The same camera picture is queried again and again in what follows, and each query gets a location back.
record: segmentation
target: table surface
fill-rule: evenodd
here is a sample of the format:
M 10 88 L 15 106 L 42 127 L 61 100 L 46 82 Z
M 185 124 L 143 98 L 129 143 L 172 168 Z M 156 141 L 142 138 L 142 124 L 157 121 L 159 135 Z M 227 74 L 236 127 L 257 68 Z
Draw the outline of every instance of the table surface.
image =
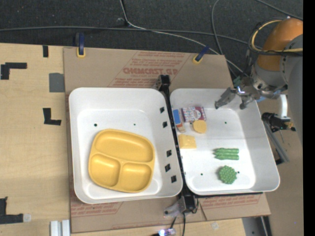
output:
M 0 198 L 8 197 L 7 214 L 29 213 L 31 222 L 0 225 L 0 235 L 18 235 L 22 232 L 25 236 L 49 235 L 50 221 L 70 219 L 65 94 L 64 92 L 50 93 L 48 79 L 50 73 L 63 74 L 63 47 L 50 46 L 48 59 L 43 59 L 42 46 L 0 44 L 0 51 L 1 64 L 27 62 L 28 67 L 31 68 L 11 69 L 10 79 L 0 82 Z M 266 103 L 262 103 L 261 107 L 267 108 Z M 61 119 L 61 125 L 43 125 L 43 108 L 51 108 L 52 119 Z M 298 152 L 302 150 L 298 145 L 291 147 Z M 271 202 L 273 207 L 287 207 L 281 205 L 284 202 L 281 203 L 279 200 L 294 198 L 295 214 L 288 215 L 292 210 L 284 208 L 286 216 L 289 217 L 287 230 L 294 233 L 303 231 L 301 157 L 300 153 L 294 153 L 293 166 L 280 165 L 281 177 L 282 171 L 289 178 L 289 169 L 298 170 L 294 178 L 290 177 L 291 185 L 284 177 L 279 192 L 267 195 L 268 202 Z M 292 189 L 292 196 L 284 196 L 284 192 L 288 189 Z M 273 221 L 276 221 L 281 216 L 278 214 L 281 210 L 271 207 L 271 211 L 274 212 Z M 218 224 L 218 229 L 212 227 L 214 222 Z M 272 222 L 271 225 L 277 230 L 276 223 Z M 167 226 L 111 230 L 106 231 L 106 235 L 148 236 Z M 183 224 L 176 224 L 175 229 L 181 233 Z M 97 236 L 104 235 L 104 232 L 71 235 Z M 246 234 L 240 218 L 187 223 L 185 235 L 245 236 Z

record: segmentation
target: yellow plate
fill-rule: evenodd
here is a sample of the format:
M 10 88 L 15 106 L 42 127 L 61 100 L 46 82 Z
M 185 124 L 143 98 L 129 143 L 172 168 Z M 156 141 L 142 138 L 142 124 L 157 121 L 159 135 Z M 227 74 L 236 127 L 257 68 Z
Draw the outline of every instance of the yellow plate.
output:
M 155 150 L 145 137 L 105 129 L 94 138 L 89 175 L 96 184 L 117 191 L 141 192 L 151 183 Z

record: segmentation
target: yellow sponge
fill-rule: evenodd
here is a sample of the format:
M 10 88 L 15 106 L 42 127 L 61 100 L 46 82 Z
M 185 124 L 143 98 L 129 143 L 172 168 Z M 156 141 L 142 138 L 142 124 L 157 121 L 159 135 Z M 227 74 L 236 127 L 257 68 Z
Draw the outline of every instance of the yellow sponge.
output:
M 198 133 L 206 133 L 207 131 L 207 123 L 204 120 L 195 120 L 192 127 Z
M 179 148 L 197 148 L 194 136 L 180 134 L 178 136 Z

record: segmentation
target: cardboard sheet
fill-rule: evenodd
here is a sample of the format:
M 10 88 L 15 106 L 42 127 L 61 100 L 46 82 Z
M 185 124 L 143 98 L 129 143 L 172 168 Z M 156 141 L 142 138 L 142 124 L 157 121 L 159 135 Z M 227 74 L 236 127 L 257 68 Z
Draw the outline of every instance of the cardboard sheet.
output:
M 140 200 L 98 205 L 84 204 L 73 190 L 71 139 L 68 97 L 80 87 L 151 88 L 160 74 L 171 78 L 170 91 L 178 88 L 217 88 L 232 86 L 224 56 L 205 55 L 196 65 L 196 54 L 86 48 L 80 59 L 76 48 L 64 48 L 67 142 L 70 176 L 70 210 L 72 233 L 118 228 L 169 225 L 172 218 L 163 209 L 174 204 L 173 198 Z M 200 209 L 187 222 L 269 215 L 265 194 L 199 199 Z

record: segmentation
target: robotic hand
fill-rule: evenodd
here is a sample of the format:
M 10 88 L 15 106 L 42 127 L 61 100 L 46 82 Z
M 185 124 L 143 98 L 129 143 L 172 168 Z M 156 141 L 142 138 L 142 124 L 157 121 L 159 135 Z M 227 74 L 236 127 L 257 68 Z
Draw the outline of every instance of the robotic hand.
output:
M 278 24 L 269 34 L 263 48 L 256 48 L 254 39 L 257 33 L 271 23 Z M 280 98 L 286 104 L 286 97 L 283 96 L 286 96 L 284 91 L 287 90 L 294 129 L 303 145 L 303 21 L 287 18 L 264 22 L 253 31 L 249 48 L 259 54 L 251 66 L 250 76 L 243 77 L 238 87 L 228 88 L 215 102 L 215 108 L 228 104 L 235 95 L 242 99 L 241 109 L 254 100 L 266 98 Z

